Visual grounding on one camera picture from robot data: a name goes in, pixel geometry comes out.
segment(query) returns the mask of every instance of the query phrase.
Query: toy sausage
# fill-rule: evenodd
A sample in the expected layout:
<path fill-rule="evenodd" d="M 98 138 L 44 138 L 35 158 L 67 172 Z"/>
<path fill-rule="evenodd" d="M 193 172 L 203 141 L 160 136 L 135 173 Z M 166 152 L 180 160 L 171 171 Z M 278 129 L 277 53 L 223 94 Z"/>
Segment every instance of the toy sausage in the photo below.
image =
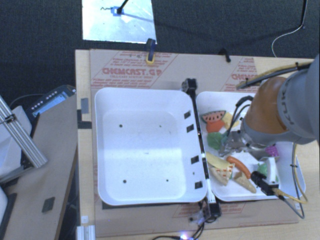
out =
<path fill-rule="evenodd" d="M 243 172 L 247 179 L 251 178 L 251 172 L 249 171 L 249 169 L 241 161 L 239 161 L 238 159 L 234 158 L 233 156 L 228 156 L 226 158 L 226 160 L 230 164 L 235 164 L 235 167 L 237 167 L 241 172 Z"/>

